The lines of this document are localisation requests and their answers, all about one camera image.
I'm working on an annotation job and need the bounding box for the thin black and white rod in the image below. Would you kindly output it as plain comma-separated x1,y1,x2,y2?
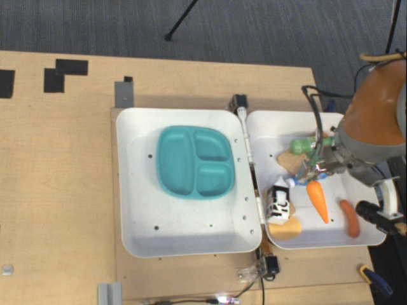
236,105,273,257

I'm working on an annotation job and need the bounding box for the tan bread slice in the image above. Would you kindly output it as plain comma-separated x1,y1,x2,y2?
276,149,311,175

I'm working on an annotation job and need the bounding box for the orange carrot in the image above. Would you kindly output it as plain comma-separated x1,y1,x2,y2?
305,180,330,225

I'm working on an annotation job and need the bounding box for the black cylinder on white bracket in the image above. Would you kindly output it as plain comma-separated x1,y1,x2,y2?
355,176,407,235

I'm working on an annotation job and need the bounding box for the black and white carton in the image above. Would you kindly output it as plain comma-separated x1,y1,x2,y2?
265,175,293,226

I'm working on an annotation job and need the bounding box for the white plastic tray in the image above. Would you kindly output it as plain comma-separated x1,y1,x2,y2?
246,109,388,250
115,107,263,259

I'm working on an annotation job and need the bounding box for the green bottle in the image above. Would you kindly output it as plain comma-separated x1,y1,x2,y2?
289,136,335,155

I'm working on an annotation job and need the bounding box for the black block with thin wires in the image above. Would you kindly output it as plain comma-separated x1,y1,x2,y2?
231,93,249,110
264,255,282,281

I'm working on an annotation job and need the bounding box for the green divided plate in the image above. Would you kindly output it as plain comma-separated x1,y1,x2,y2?
156,125,237,201

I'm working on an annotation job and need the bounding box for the orange sausage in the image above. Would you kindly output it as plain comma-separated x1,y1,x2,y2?
338,199,361,238

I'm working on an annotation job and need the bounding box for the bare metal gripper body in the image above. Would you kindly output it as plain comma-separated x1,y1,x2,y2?
317,144,400,187

